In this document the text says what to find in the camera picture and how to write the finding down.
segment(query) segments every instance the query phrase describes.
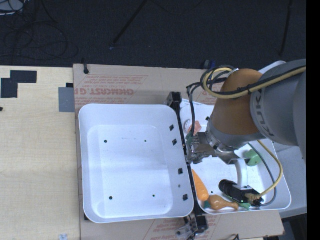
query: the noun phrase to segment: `cardboard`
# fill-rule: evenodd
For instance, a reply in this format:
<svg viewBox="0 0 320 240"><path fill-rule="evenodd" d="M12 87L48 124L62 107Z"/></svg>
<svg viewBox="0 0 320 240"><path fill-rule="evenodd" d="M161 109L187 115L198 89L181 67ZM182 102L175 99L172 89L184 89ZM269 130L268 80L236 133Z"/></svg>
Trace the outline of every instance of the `cardboard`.
<svg viewBox="0 0 320 240"><path fill-rule="evenodd" d="M85 220L82 198L82 168L79 136L79 110L86 104L164 104L170 92L181 92L188 99L186 86L199 82L204 73L200 69L152 68L136 66L87 65L73 66L74 105L79 179L79 207L81 238L84 240L162 240L178 239L175 230L184 225L182 218L150 219L97 224ZM215 86L218 91L221 85ZM216 99L200 87L193 100L214 105ZM240 239L284 234L284 227L276 210L237 214L207 215L209 229L196 239Z"/></svg>

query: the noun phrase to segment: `white plastic tray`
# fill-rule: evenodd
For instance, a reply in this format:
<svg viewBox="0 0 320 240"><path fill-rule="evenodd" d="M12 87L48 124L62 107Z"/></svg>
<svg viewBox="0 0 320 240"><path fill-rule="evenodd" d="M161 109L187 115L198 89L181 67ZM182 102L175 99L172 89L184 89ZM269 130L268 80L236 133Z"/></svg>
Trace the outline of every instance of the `white plastic tray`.
<svg viewBox="0 0 320 240"><path fill-rule="evenodd" d="M202 126L200 132L205 132L207 129L208 121L207 117L210 117L213 112L214 106L211 105L196 105L194 106L195 120L199 121ZM191 108L190 105L185 105L180 111L182 127L184 127L184 137L187 135L187 130L192 122ZM265 139L262 141L272 152L277 156L274 145L271 140ZM278 178L280 169L277 162L270 156L270 154L257 142L253 141L250 143L254 148L261 154L266 164L274 177L274 180ZM249 145L246 145L239 150L235 151L236 155L240 158L244 158L244 153L252 149ZM218 157L208 157L204 158L203 162L198 164L191 164L191 168L199 175L204 185L206 186L210 195L219 195L223 197L226 201L230 200L220 191L219 183L221 180L229 180L238 183L238 174L235 165L227 165ZM248 185L254 188L259 193L262 193L267 188L269 188L273 182L270 174L268 173L265 165L260 162L256 166L247 166L247 179ZM263 203L268 203L274 196L274 191L270 191L265 196L263 196ZM229 214L229 213L240 213L240 212L251 212L254 210L283 210L290 206L291 204L291 194L286 182L284 175L282 175L281 181L276 187L276 198L275 200L267 205L261 206L260 208L250 208L246 209L239 207L235 210L231 207L226 207L221 210L213 210L211 208L206 208L203 201L198 200L198 203L203 208L203 210L208 214Z"/></svg>
<svg viewBox="0 0 320 240"><path fill-rule="evenodd" d="M175 111L88 104L79 112L83 208L112 223L185 217L193 192Z"/></svg>

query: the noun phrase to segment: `brown chicken leg toy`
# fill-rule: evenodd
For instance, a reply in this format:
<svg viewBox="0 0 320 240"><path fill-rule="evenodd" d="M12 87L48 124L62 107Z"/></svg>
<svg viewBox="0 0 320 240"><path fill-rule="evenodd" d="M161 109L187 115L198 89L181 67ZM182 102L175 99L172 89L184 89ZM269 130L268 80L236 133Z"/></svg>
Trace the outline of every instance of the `brown chicken leg toy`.
<svg viewBox="0 0 320 240"><path fill-rule="evenodd" d="M210 204L210 207L216 211L221 210L226 207L231 207L231 208L234 208L235 210L239 209L239 205L236 202L226 201L221 196L219 196L217 194L210 195L208 202Z"/></svg>

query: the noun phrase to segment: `orange carrot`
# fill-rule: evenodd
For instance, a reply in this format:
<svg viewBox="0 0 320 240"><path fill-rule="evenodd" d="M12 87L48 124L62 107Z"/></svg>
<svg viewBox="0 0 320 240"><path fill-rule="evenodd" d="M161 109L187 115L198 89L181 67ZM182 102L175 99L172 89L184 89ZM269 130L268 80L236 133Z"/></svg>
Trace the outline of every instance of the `orange carrot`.
<svg viewBox="0 0 320 240"><path fill-rule="evenodd" d="M195 185L196 196L200 201L207 201L209 199L209 192L205 184L193 169L192 169L192 175L193 175L193 180Z"/></svg>

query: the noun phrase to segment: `black pole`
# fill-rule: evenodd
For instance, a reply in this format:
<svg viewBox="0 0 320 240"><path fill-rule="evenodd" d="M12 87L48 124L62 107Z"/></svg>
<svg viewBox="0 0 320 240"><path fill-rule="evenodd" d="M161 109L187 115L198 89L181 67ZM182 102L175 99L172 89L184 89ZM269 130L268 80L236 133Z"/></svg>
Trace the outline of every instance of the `black pole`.
<svg viewBox="0 0 320 240"><path fill-rule="evenodd" d="M289 29L289 23L290 23L290 17L291 17L291 12L293 9L293 4L294 4L294 0L290 0L289 1L289 6L288 6L288 13L286 16L286 23L285 23L285 29L284 29L284 34L283 34L283 40L282 40L282 46L281 46L281 50L279 52L279 56L282 56L282 53L285 50L285 45L286 45L286 41L287 41L287 35L288 35L288 29Z"/></svg>
<svg viewBox="0 0 320 240"><path fill-rule="evenodd" d="M127 28L130 26L130 24L134 21L134 19L137 17L139 12L142 10L142 8L146 5L148 0L143 0L143 2L140 4L139 8L136 10L136 12L132 15L132 17L129 19L129 21L125 24L123 29L120 31L120 33L116 36L116 38L111 42L110 44L110 50L113 50L115 48L115 44L118 42L120 37L125 33Z"/></svg>

